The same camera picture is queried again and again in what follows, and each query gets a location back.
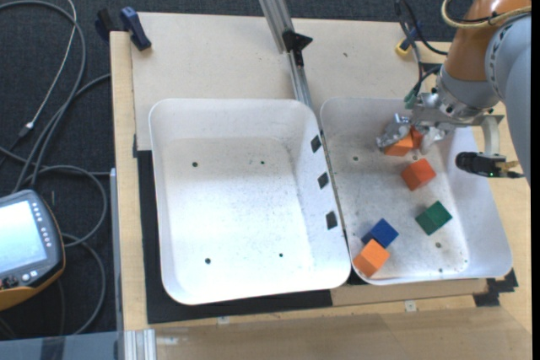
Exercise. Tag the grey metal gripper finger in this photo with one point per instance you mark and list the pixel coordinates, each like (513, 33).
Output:
(392, 135)
(434, 135)

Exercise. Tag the orange cube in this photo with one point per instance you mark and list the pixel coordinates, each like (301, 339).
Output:
(417, 175)
(401, 146)
(370, 259)

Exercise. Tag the pale wood board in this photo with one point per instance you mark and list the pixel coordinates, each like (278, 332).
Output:
(211, 63)

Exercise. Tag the white plastic tray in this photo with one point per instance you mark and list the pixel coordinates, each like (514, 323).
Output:
(388, 198)
(240, 206)

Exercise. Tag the green cube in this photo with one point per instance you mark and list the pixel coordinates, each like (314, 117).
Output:
(433, 218)

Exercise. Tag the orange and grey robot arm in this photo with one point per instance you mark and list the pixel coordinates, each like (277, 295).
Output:
(506, 55)

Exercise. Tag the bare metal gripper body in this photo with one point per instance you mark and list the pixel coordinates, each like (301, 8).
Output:
(434, 110)

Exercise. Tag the blue cube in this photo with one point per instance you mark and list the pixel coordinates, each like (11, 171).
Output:
(383, 232)

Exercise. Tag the black cylinder on white bracket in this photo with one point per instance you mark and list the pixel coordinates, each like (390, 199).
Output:
(478, 163)

